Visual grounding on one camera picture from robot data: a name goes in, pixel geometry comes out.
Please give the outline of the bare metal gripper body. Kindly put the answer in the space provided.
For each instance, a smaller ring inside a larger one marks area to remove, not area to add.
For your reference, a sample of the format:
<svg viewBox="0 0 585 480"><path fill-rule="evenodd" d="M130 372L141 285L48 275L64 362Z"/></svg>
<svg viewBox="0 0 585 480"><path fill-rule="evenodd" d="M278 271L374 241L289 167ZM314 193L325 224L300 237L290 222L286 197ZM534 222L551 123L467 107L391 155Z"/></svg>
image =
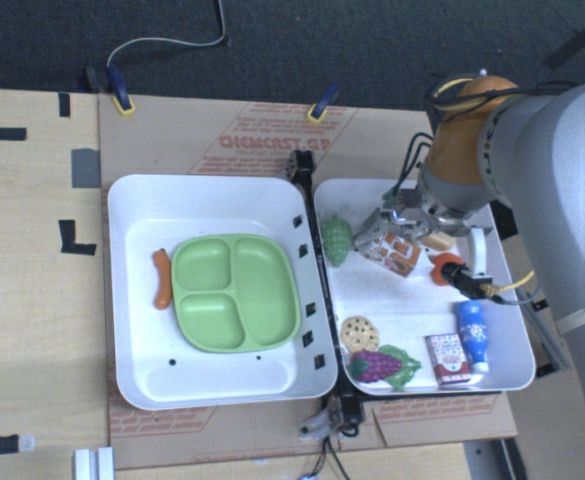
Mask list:
<svg viewBox="0 0 585 480"><path fill-rule="evenodd" d="M381 216L390 228L412 241L443 233L453 238L468 237L481 230L493 232L491 224L472 224L470 213L449 209L441 205L428 191L417 188L391 188L382 196Z"/></svg>

